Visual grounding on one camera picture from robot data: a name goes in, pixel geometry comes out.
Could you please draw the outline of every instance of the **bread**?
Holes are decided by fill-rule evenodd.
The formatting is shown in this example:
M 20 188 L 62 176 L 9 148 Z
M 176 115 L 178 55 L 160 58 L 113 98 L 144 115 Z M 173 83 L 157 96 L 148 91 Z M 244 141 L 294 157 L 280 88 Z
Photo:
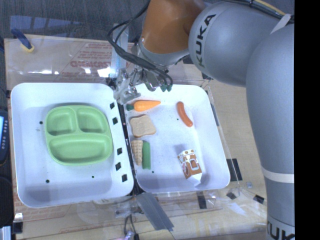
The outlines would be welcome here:
M 156 127 L 152 123 L 148 115 L 133 117 L 130 120 L 132 134 L 136 138 L 141 138 L 144 135 L 153 135 L 157 132 Z
M 142 147 L 144 142 L 139 139 L 131 141 L 132 152 L 134 155 L 135 163 L 140 166 L 142 164 Z

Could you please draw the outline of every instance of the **sausage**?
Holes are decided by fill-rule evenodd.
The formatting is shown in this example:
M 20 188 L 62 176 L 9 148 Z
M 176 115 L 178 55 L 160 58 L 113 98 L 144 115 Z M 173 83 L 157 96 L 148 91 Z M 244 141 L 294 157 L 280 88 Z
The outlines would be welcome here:
M 194 125 L 194 123 L 190 120 L 190 118 L 186 114 L 185 105 L 183 102 L 179 101 L 176 104 L 176 109 L 178 110 L 178 114 L 181 120 L 185 123 L 186 126 L 191 127 Z

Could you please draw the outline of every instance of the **toy milk carton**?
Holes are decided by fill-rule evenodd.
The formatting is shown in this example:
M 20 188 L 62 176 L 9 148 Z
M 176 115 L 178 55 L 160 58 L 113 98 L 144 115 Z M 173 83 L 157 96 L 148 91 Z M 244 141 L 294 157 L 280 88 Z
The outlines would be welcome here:
M 193 149 L 182 151 L 178 156 L 185 178 L 194 186 L 201 183 L 202 170 Z

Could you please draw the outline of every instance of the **green plate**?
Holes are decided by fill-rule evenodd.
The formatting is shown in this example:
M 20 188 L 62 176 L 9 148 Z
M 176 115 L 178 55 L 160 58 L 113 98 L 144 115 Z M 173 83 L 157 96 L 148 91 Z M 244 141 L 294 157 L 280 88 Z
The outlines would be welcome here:
M 68 105 L 51 109 L 45 118 L 45 138 L 51 157 L 62 165 L 89 165 L 113 151 L 110 126 L 97 108 Z

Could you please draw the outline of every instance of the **white tray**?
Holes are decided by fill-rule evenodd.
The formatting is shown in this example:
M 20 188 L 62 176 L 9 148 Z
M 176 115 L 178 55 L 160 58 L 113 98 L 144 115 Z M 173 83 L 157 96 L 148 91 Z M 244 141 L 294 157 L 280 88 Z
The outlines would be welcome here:
M 161 104 L 144 112 L 127 111 L 125 115 L 130 141 L 150 143 L 151 169 L 135 166 L 137 182 L 151 193 L 187 192 L 221 189 L 230 182 L 222 142 L 207 93 L 195 85 L 174 85 L 170 92 L 157 88 L 147 90 L 144 84 L 137 86 L 141 96 L 135 100 L 160 100 Z M 182 101 L 192 118 L 193 126 L 187 127 L 180 119 L 176 104 Z M 135 138 L 130 119 L 148 115 L 156 128 L 154 135 Z M 202 169 L 201 184 L 194 186 L 186 180 L 177 155 L 194 149 Z
M 113 141 L 113 152 L 107 160 L 69 166 L 51 158 L 45 117 L 51 109 L 71 104 L 94 106 L 106 115 Z M 111 88 L 100 83 L 21 83 L 11 92 L 11 109 L 17 193 L 26 206 L 88 202 L 131 192 L 134 180 Z

